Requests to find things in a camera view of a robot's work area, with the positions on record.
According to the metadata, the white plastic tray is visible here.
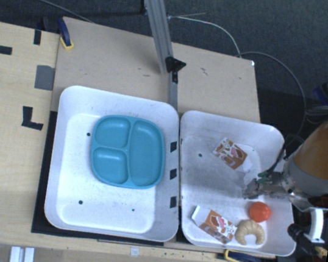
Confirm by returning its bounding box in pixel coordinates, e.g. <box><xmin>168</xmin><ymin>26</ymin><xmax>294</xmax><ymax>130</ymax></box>
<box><xmin>161</xmin><ymin>108</ymin><xmax>315</xmax><ymax>262</ymax></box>
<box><xmin>39</xmin><ymin>82</ymin><xmax>199</xmax><ymax>248</ymax></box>

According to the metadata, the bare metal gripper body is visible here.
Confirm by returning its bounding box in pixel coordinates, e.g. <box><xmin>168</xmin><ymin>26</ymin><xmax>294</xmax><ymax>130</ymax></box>
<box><xmin>254</xmin><ymin>168</ymin><xmax>297</xmax><ymax>202</ymax></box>

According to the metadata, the beige croissant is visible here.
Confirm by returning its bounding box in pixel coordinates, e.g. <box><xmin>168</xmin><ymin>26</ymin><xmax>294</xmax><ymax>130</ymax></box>
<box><xmin>232</xmin><ymin>217</ymin><xmax>269</xmax><ymax>249</ymax></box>

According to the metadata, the blue divided plate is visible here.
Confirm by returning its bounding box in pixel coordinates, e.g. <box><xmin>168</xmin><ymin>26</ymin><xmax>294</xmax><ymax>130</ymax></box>
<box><xmin>84</xmin><ymin>110</ymin><xmax>173</xmax><ymax>194</ymax></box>

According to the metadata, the brown and white carton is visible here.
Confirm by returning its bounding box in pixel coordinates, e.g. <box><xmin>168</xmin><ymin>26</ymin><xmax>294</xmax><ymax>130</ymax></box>
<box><xmin>210</xmin><ymin>135</ymin><xmax>258</xmax><ymax>175</ymax></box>
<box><xmin>187</xmin><ymin>204</ymin><xmax>240</xmax><ymax>247</ymax></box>

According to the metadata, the orange ball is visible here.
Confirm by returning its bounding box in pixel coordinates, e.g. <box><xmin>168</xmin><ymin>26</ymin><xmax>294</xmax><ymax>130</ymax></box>
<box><xmin>246</xmin><ymin>200</ymin><xmax>274</xmax><ymax>225</ymax></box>

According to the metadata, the pale wood board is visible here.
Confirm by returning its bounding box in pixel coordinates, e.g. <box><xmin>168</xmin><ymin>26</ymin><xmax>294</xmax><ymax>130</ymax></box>
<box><xmin>29</xmin><ymin>16</ymin><xmax>308</xmax><ymax>262</ymax></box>

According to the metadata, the black cylinder on white bracket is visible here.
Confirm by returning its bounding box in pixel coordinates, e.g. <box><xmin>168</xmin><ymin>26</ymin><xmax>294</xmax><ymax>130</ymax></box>
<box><xmin>283</xmin><ymin>202</ymin><xmax>328</xmax><ymax>255</ymax></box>

